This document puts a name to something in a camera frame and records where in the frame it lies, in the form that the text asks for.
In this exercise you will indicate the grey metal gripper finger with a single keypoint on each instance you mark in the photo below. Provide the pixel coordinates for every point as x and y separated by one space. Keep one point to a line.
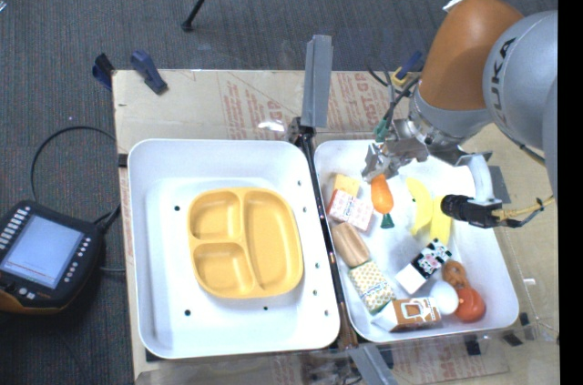
391 168
373 162

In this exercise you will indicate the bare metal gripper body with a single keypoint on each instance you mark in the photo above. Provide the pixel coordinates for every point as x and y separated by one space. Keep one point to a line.
407 143

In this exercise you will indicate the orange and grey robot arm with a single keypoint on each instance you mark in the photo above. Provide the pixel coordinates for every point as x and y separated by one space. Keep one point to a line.
460 51

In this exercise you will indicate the orange carrot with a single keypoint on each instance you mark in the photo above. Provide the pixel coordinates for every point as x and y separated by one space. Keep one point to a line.
381 196

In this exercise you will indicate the yellow cheese block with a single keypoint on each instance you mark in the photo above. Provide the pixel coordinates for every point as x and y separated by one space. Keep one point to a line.
345 184

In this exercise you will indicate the yellow banana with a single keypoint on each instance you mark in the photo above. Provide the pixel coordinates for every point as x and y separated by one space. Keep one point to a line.
421 205

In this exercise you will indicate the red and white carton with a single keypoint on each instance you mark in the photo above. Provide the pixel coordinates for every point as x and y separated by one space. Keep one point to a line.
350 210

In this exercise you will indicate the white plastic tray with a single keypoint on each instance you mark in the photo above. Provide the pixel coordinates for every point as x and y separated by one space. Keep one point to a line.
401 237
164 246

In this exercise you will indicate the brown bread roll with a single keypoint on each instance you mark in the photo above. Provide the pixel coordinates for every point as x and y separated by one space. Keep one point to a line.
350 244

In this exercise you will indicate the black and white cow carton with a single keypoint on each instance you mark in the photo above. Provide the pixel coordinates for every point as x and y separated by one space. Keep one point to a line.
423 265

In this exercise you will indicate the yellow patterned packet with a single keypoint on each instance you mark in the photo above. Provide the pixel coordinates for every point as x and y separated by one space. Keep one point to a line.
371 285

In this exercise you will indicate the brown pretzel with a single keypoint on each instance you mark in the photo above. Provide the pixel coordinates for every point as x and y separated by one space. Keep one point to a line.
454 274

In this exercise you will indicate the yellow divided plate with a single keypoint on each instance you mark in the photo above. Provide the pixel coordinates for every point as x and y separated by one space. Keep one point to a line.
268 237

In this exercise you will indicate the white egg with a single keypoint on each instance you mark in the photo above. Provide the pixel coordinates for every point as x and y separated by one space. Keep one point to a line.
444 296

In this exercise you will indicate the brown and white carton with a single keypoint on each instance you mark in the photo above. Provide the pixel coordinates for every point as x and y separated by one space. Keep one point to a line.
412 314

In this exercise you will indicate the orange fruit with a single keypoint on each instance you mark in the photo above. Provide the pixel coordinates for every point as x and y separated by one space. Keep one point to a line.
470 306

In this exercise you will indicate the brown cardboard board red print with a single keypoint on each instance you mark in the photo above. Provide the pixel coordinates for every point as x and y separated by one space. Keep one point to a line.
191 105

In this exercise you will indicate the black cylinder on white bracket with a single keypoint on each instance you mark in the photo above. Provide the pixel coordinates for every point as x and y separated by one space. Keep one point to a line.
469 209

